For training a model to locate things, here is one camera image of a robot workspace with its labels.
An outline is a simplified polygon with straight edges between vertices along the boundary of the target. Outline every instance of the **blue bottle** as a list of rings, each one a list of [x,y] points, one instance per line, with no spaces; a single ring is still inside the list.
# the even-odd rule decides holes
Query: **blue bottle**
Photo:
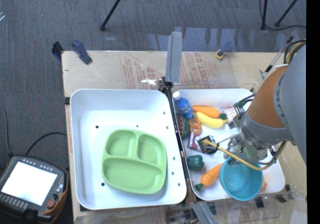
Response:
[[[194,118],[193,109],[189,101],[186,98],[181,97],[179,91],[174,92],[172,96],[176,103],[176,107],[178,108],[178,112],[184,115],[186,119]]]

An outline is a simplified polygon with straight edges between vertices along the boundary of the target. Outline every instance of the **green bell pepper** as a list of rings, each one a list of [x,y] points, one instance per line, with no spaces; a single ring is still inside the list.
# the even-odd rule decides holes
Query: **green bell pepper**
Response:
[[[199,154],[188,156],[188,158],[186,159],[186,163],[188,165],[189,170],[197,172],[201,171],[205,165],[202,155]]]

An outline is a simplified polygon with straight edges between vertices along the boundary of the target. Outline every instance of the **green divided plate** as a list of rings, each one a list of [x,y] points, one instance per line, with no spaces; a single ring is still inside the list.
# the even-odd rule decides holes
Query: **green divided plate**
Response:
[[[166,179],[166,147],[150,134],[115,130],[103,148],[101,172],[105,182],[114,188],[136,194],[156,193]]]

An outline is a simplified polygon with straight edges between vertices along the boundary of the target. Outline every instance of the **white screen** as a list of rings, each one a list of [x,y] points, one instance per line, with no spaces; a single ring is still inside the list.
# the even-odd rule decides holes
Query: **white screen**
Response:
[[[1,192],[41,206],[57,174],[18,162]]]

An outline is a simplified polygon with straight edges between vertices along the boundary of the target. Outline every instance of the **blue bowl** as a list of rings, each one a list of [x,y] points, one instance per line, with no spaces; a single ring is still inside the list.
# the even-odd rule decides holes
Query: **blue bowl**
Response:
[[[245,164],[231,166],[228,157],[222,164],[219,172],[220,184],[223,189],[234,199],[249,201],[260,192],[263,184],[262,170],[254,170]]]

